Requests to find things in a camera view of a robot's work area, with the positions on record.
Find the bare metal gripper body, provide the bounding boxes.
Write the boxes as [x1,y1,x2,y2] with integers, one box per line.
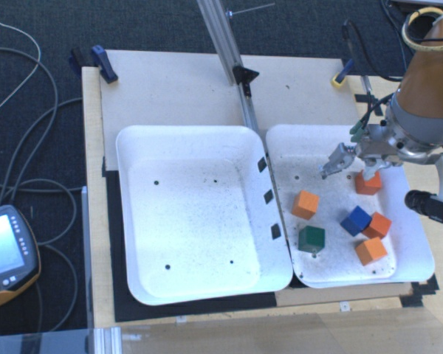
[354,121,443,169]

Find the dark orange cube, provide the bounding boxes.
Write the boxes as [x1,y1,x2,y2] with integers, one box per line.
[362,212,393,240]
[354,170,383,196]

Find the blue cube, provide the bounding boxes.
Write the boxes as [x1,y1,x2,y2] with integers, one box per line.
[340,205,373,237]

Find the green cube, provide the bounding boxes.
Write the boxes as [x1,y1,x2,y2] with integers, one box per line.
[298,225,326,254]

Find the white plastic tray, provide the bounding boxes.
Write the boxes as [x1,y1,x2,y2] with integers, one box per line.
[115,125,295,306]
[264,123,436,290]

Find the pale wood board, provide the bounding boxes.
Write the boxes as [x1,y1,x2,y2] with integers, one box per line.
[98,49,362,171]

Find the black cylinder on white bracket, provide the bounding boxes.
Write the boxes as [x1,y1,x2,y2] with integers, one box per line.
[404,153,443,225]

